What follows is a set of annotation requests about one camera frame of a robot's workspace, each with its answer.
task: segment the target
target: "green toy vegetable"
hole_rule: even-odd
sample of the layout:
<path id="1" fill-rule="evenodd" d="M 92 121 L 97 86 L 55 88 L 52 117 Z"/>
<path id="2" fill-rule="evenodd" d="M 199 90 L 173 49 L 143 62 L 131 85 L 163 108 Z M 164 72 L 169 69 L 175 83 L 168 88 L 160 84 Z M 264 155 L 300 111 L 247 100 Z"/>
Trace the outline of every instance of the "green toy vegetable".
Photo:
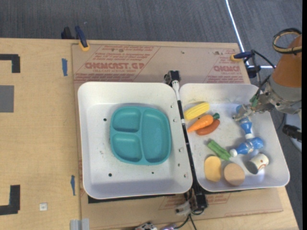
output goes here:
<path id="1" fill-rule="evenodd" d="M 224 148 L 222 148 L 219 144 L 217 144 L 214 140 L 211 140 L 208 143 L 208 147 L 212 151 L 214 151 L 218 157 L 220 157 L 221 159 L 229 161 L 229 158 L 231 157 L 230 153 L 227 150 L 225 150 Z"/>

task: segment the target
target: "gray carpet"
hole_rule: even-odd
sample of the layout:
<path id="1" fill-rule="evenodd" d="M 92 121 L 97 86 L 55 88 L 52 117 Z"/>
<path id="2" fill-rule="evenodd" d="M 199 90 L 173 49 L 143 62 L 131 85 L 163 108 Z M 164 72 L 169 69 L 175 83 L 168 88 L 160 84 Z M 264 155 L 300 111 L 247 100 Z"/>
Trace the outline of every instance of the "gray carpet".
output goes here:
<path id="1" fill-rule="evenodd" d="M 272 37 L 289 27 L 302 30 L 303 0 L 228 1 L 244 49 L 277 64 Z M 65 26 L 74 34 L 76 25 L 87 39 L 239 43 L 225 0 L 0 0 L 0 37 L 56 39 Z M 272 70 L 260 72 L 264 79 Z M 283 115 L 272 117 L 278 129 Z M 302 154 L 277 133 L 291 176 L 286 189 L 303 229 Z"/>

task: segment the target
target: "teal plate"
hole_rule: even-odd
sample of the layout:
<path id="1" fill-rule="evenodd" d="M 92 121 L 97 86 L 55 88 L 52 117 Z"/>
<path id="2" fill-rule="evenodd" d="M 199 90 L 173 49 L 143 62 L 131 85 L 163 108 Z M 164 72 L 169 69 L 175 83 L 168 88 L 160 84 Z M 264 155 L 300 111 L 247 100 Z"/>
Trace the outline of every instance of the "teal plate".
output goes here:
<path id="1" fill-rule="evenodd" d="M 161 111 L 144 106 L 124 106 L 111 118 L 111 149 L 117 159 L 137 165 L 157 165 L 169 157 L 171 131 Z"/>

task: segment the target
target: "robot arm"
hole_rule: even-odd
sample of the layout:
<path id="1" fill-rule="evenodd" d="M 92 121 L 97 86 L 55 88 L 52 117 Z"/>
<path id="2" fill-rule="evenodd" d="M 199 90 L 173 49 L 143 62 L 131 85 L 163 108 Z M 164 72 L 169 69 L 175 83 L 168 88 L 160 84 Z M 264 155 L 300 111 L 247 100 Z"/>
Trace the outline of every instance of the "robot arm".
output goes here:
<path id="1" fill-rule="evenodd" d="M 288 48 L 278 47 L 277 40 L 286 34 L 296 34 Z M 250 99 L 249 104 L 243 104 L 238 114 L 233 116 L 236 121 L 257 112 L 276 110 L 286 114 L 302 112 L 302 33 L 294 28 L 279 32 L 274 36 L 273 48 L 282 53 L 278 64 L 272 75 L 265 79 L 258 91 Z M 283 131 L 288 136 L 293 136 L 295 128 L 285 126 Z"/>

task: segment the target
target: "small white label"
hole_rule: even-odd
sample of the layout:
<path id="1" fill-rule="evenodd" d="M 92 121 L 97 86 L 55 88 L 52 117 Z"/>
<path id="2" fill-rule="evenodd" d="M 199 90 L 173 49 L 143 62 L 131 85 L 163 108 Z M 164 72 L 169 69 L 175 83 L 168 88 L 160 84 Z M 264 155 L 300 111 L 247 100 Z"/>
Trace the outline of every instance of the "small white label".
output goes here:
<path id="1" fill-rule="evenodd" d="M 48 210 L 48 204 L 47 203 L 40 203 L 39 204 L 39 210 L 40 211 Z"/>

